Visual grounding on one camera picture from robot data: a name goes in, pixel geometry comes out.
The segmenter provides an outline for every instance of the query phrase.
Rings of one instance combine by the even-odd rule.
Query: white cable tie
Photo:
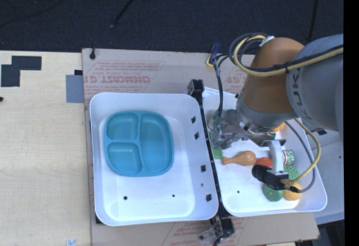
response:
[[[260,43],[259,47],[262,48],[262,46],[267,43],[268,41],[274,39],[274,36],[268,36],[267,38],[265,38],[262,43]]]

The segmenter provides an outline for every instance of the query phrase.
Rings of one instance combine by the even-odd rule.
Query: blue plate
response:
[[[111,115],[105,125],[107,163],[117,174],[145,177],[167,172],[173,165],[173,137],[164,116],[148,111]]]

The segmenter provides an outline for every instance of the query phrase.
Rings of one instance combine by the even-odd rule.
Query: yellow cable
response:
[[[317,146],[317,154],[316,157],[314,159],[314,161],[311,163],[311,165],[296,179],[294,180],[290,180],[290,183],[293,184],[295,182],[300,181],[304,176],[306,176],[313,168],[314,166],[318,163],[319,159],[320,159],[320,155],[321,155],[321,147],[319,144],[319,141],[316,139],[316,137],[312,134],[312,132],[304,125],[302,124],[298,119],[295,119],[295,121],[305,130],[306,133],[308,133],[310,135],[310,137],[314,140],[316,146]]]
[[[259,35],[259,36],[255,36],[253,38],[251,38],[250,40],[252,39],[258,39],[258,38],[262,38],[263,36]],[[237,56],[237,53],[238,53],[238,50],[240,49],[240,47],[243,45],[243,43],[245,42],[246,39],[242,40],[237,46],[236,48],[234,49],[234,52],[233,52],[233,59],[235,61],[235,65],[240,68],[242,71],[250,74],[250,75],[253,75],[253,76],[258,76],[258,77],[269,77],[269,76],[274,76],[274,75],[279,75],[281,73],[285,73],[287,70],[288,71],[291,71],[293,69],[297,69],[297,68],[301,68],[301,67],[304,67],[304,66],[308,66],[310,64],[314,64],[314,63],[317,63],[317,62],[320,62],[320,61],[323,61],[323,60],[326,60],[326,59],[329,59],[331,57],[334,57],[336,55],[339,55],[339,54],[342,54],[343,53],[343,48],[340,48],[340,49],[337,49],[337,50],[334,50],[334,51],[331,51],[329,53],[325,53],[319,57],[316,57],[316,58],[313,58],[313,59],[309,59],[305,62],[302,62],[302,63],[297,63],[297,64],[294,64],[292,66],[288,66],[288,68],[281,68],[281,69],[276,69],[276,70],[273,70],[273,71],[268,71],[268,72],[257,72],[257,71],[253,71],[251,69],[248,69],[246,68],[244,65],[242,65],[239,60],[238,60],[238,56]]]

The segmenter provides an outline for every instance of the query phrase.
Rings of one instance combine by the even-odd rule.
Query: black fabric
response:
[[[261,32],[309,42],[314,0],[0,0],[0,49],[227,52]],[[343,33],[344,0],[318,0],[312,39]]]

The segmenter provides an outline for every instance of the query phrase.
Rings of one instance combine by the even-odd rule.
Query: light wood surface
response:
[[[0,244],[91,245],[84,104],[66,102],[66,75],[80,53],[42,56],[21,71],[20,87],[0,87]]]

